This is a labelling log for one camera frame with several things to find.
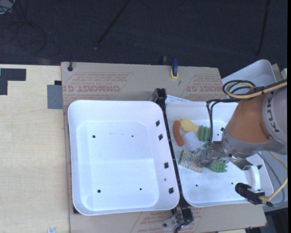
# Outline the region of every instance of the black tape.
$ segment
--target black tape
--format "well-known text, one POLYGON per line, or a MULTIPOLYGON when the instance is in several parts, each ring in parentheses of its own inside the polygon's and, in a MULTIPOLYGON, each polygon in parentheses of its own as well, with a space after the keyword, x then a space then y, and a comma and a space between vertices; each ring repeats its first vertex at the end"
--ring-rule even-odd
POLYGON ((60 80, 55 80, 54 85, 62 85, 62 82, 60 80))
POLYGON ((74 214, 80 214, 80 212, 77 211, 77 209, 73 206, 73 213, 74 214))
POLYGON ((48 109, 63 108, 63 90, 61 85, 48 84, 48 109))
POLYGON ((26 69, 0 69, 0 95, 8 95, 8 81, 26 81, 26 69))

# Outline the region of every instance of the black cable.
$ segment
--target black cable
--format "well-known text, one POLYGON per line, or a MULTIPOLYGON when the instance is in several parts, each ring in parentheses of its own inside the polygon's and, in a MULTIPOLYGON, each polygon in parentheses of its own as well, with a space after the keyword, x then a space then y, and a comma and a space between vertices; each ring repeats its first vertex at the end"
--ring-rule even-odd
POLYGON ((106 37, 107 33, 111 30, 111 28, 113 27, 113 25, 116 23, 116 21, 119 19, 119 17, 121 16, 121 14, 123 13, 123 11, 125 10, 125 8, 129 5, 131 0, 126 0, 126 2, 123 4, 123 6, 121 7, 121 9, 119 10, 119 12, 116 14, 116 16, 114 17, 114 19, 112 20, 112 22, 109 24, 108 28, 105 30, 105 32, 102 34, 102 36, 99 38, 99 40, 96 42, 96 47, 95 50, 98 49, 100 43, 102 42, 102 40, 106 37))
POLYGON ((40 25, 28 20, 28 2, 29 0, 15 1, 12 13, 4 13, 0 15, 0 45, 11 44, 15 47, 21 47, 29 54, 42 58, 52 58, 57 56, 60 52, 60 47, 54 41, 47 39, 47 33, 40 25), (32 35, 32 32, 22 32, 22 29, 26 25, 29 25, 32 32, 37 33, 37 38, 40 39, 35 41, 27 40, 26 36, 29 35, 31 38, 34 36, 32 35), (49 50, 51 54, 42 54, 43 50, 49 50))
POLYGON ((253 82, 251 82, 249 80, 230 80, 230 81, 226 82, 222 87, 222 90, 226 95, 228 95, 226 92, 226 86, 230 83, 234 83, 234 85, 232 87, 234 87, 235 85, 237 85, 239 83, 248 83, 248 84, 252 85, 253 87, 256 86, 253 82))
POLYGON ((214 100, 209 100, 206 102, 206 107, 207 107, 207 111, 208 111, 208 115, 209 115, 209 120, 210 120, 210 134, 209 134, 209 138, 208 138, 208 145, 211 145, 212 142, 212 135, 213 135, 213 121, 212 121, 212 109, 213 107, 220 102, 224 102, 224 103, 230 103, 230 102, 239 102, 240 99, 214 99, 214 100))
POLYGON ((178 227, 176 227, 176 229, 175 229, 174 233, 178 233, 178 232, 179 232, 179 230, 181 229, 182 225, 183 225, 183 224, 180 224, 178 227))
POLYGON ((2 52, 0 52, 0 55, 13 56, 13 57, 26 57, 27 56, 27 55, 8 54, 8 53, 2 53, 2 52))
POLYGON ((261 54, 261 49, 262 49, 262 45, 263 45, 263 39, 264 39, 264 34, 265 34, 265 29, 266 29, 267 17, 268 17, 268 11, 269 11, 270 4, 271 4, 271 0, 266 0, 265 12, 264 12, 264 20, 263 20, 262 32, 261 32, 259 46, 258 46, 257 57, 260 57, 260 54, 261 54))
POLYGON ((258 90, 258 91, 262 91, 262 90, 265 90, 265 89, 268 89, 268 88, 272 88, 272 87, 274 87, 274 86, 276 86, 276 85, 279 85, 279 84, 282 84, 282 83, 285 83, 285 82, 287 82, 287 79, 284 79, 284 80, 278 81, 278 82, 273 83, 273 84, 269 84, 269 85, 267 85, 267 86, 263 86, 263 88, 258 88, 257 90, 258 90))

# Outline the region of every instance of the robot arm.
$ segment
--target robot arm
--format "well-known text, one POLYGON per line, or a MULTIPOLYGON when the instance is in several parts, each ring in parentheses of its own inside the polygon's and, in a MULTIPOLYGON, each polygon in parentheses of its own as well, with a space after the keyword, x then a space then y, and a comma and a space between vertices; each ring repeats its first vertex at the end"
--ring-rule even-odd
MULTIPOLYGON (((209 139, 210 151, 203 156, 204 166, 210 166, 213 162, 230 161, 241 170, 249 170, 252 179, 252 187, 238 183, 235 191, 248 199, 253 204, 264 203, 272 206, 270 200, 285 186, 288 181, 286 176, 282 185, 269 197, 259 189, 259 175, 256 175, 261 166, 254 166, 246 160, 260 151, 268 151, 274 158, 281 162, 273 152, 287 154, 287 80, 269 87, 254 87, 243 95, 234 95, 225 91, 230 96, 227 100, 214 100, 218 102, 230 102, 238 99, 238 105, 223 129, 221 141, 209 139)), ((210 126, 212 127, 211 109, 210 126)))

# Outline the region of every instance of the metal bracket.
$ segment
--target metal bracket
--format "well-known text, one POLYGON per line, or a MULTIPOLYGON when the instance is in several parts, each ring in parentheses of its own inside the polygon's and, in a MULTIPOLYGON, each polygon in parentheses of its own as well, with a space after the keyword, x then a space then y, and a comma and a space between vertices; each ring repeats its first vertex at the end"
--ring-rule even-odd
POLYGON ((172 69, 170 70, 171 78, 177 79, 179 77, 178 75, 178 60, 176 57, 172 58, 172 69))
POLYGON ((56 233, 56 227, 49 227, 48 233, 56 233))
POLYGON ((194 217, 193 217, 193 213, 191 212, 191 209, 188 207, 188 203, 185 200, 185 198, 183 196, 183 192, 182 192, 177 161, 176 161, 176 157, 175 157, 175 153, 174 153, 174 148, 173 148, 173 145, 171 142, 170 131, 169 131, 169 126, 168 126, 168 121, 167 121, 166 104, 165 104, 166 98, 167 98, 167 93, 166 93, 166 89, 164 89, 164 88, 162 88, 162 89, 156 88, 155 91, 153 92, 152 101, 155 102, 156 104, 158 104, 163 111, 166 132, 167 132, 167 137, 168 137, 168 142, 169 142, 169 148, 170 148, 171 156, 173 159, 176 179, 177 179, 177 183, 178 183, 178 189, 179 189, 179 193, 180 193, 179 205, 180 205, 180 209, 181 209, 183 225, 188 225, 189 223, 194 221, 194 217))
POLYGON ((237 166, 240 170, 249 170, 251 166, 254 166, 252 163, 247 161, 246 159, 230 159, 231 163, 237 166))

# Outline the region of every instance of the wooden board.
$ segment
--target wooden board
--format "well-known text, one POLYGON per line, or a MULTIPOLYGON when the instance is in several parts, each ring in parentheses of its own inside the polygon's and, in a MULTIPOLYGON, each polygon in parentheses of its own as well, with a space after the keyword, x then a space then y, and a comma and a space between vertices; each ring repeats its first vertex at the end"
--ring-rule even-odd
POLYGON ((69 232, 63 110, 47 105, 58 66, 25 68, 0 95, 0 233, 69 232))

